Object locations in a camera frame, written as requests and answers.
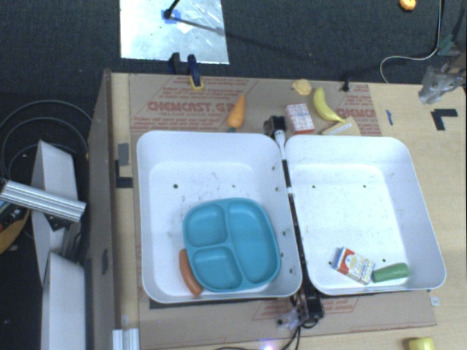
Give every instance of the yellow clip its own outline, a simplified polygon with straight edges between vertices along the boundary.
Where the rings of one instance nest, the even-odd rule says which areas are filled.
[[[201,78],[199,80],[200,85],[195,85],[195,82],[193,81],[193,77],[191,75],[188,77],[188,79],[190,79],[190,85],[194,90],[202,90],[204,88],[204,83]]]
[[[417,338],[409,341],[410,350],[435,350],[435,344],[431,337]]]

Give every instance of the toy banana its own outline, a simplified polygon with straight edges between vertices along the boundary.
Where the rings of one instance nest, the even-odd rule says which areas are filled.
[[[326,103],[326,96],[322,87],[317,88],[314,92],[313,105],[319,116],[324,120],[335,120],[340,123],[345,122],[345,120],[340,118]]]

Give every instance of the small box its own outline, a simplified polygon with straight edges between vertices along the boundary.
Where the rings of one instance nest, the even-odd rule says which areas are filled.
[[[305,103],[287,105],[285,114],[293,133],[311,133],[314,131],[312,116],[309,114]]]
[[[342,248],[335,269],[352,280],[367,285],[370,282],[374,263],[348,248]]]

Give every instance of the green toy cucumber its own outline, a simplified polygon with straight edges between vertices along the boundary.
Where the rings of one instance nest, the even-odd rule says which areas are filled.
[[[396,263],[395,265],[389,265],[387,267],[380,268],[379,270],[373,271],[371,279],[375,283],[382,281],[401,279],[403,277],[409,277],[410,270],[406,263]]]

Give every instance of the black carpet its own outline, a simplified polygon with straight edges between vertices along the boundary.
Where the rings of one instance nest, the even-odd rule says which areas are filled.
[[[231,64],[201,65],[205,75],[382,82],[379,64],[389,55],[425,56],[435,44],[439,0],[417,0],[404,12],[398,0],[221,0]],[[461,0],[446,0],[441,37],[453,28]],[[105,68],[165,74],[166,64],[120,58],[119,0],[0,0],[0,122],[30,101],[58,99],[92,114]],[[466,37],[465,20],[460,30]],[[390,61],[390,82],[420,84],[428,64]],[[36,115],[66,119],[86,136],[89,124],[61,106],[41,106],[7,127]],[[0,143],[7,131],[0,131]],[[79,142],[45,123],[12,136],[4,159],[37,139]],[[20,156],[12,178],[31,178],[34,151]],[[0,255],[0,349],[39,349],[42,292],[31,226],[18,250]]]

